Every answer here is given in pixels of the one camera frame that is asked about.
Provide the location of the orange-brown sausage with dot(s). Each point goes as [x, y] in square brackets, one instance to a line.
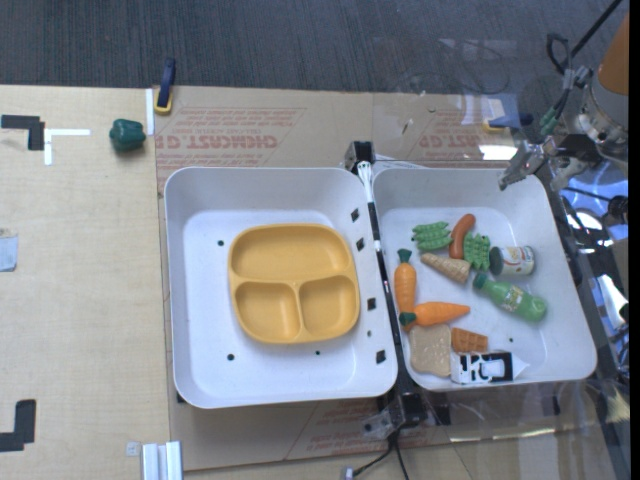
[461, 230]

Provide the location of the green plastic bottle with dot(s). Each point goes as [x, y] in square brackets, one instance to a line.
[515, 299]

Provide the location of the green bell pepper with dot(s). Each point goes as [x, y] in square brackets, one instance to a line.
[127, 135]

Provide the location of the small white can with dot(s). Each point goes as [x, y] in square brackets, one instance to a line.
[515, 260]

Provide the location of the beige bread slice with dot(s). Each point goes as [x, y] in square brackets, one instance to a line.
[431, 350]

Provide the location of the brown cardboard board red print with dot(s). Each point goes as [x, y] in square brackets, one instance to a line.
[300, 128]

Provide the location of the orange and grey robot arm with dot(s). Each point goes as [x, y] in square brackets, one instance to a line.
[614, 68]

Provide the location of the orange carrot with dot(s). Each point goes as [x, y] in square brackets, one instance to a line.
[440, 313]
[405, 283]

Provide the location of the beige ice cream cone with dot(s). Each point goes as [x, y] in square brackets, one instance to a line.
[447, 267]

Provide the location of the orange waffle biscuit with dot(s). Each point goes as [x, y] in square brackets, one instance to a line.
[469, 340]

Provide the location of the green pea pods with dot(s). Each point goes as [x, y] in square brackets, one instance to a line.
[431, 237]

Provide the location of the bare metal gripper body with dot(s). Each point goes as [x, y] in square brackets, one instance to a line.
[580, 145]

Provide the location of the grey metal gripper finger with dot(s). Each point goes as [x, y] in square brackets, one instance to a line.
[567, 173]
[520, 165]

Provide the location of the green waffle-shaped toy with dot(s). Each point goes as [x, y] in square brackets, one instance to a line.
[477, 252]

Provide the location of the thin black and white rod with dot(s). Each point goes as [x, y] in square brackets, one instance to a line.
[372, 213]

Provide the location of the yellow divided plate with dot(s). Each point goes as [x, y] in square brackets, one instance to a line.
[292, 255]

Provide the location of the black and white carton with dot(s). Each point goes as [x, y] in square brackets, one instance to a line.
[480, 368]

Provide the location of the white plastic tray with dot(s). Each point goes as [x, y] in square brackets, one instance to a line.
[210, 288]
[550, 348]

